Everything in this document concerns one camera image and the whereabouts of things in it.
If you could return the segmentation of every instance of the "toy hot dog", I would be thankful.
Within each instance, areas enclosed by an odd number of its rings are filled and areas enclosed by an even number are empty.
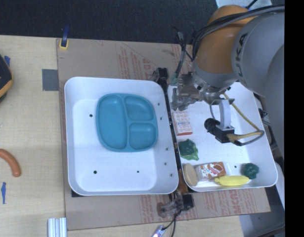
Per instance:
[[[12,175],[19,177],[21,175],[21,169],[16,158],[5,149],[0,149],[0,157],[4,159],[11,167]]]

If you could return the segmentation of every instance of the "cardboard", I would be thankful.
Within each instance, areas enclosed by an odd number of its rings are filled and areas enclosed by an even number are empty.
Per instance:
[[[168,222],[157,213],[157,204],[170,202],[168,195],[93,196],[74,194],[68,183],[64,85],[72,77],[102,77],[148,80],[158,67],[172,75],[180,59],[178,44],[70,39],[66,50],[59,48],[60,116],[64,170],[65,209],[68,230]],[[181,72],[191,69],[188,58]],[[194,207],[177,220],[214,218],[269,212],[264,188],[192,193]]]

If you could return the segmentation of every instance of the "wooden table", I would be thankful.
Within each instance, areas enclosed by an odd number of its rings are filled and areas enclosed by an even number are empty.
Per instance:
[[[56,38],[0,36],[0,54],[11,58],[14,75],[12,88],[0,103],[0,148],[11,152],[22,169],[20,177],[13,177],[0,158],[0,237],[46,237],[47,220],[65,217],[59,95],[42,87],[42,70],[57,69]],[[158,225],[68,231],[67,236],[148,237]],[[163,237],[170,235],[167,230]],[[232,216],[179,221],[174,236],[243,233],[239,217]]]

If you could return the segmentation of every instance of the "black mat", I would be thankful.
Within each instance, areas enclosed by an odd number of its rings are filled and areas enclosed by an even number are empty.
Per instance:
[[[271,0],[283,4],[285,0]],[[0,0],[0,35],[172,43],[190,36],[217,9],[215,0]]]

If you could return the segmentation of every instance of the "blue plate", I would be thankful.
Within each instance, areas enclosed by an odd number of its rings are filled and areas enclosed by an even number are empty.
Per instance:
[[[117,152],[148,150],[158,138],[152,104],[133,94],[115,93],[101,97],[97,104],[96,126],[100,142]]]

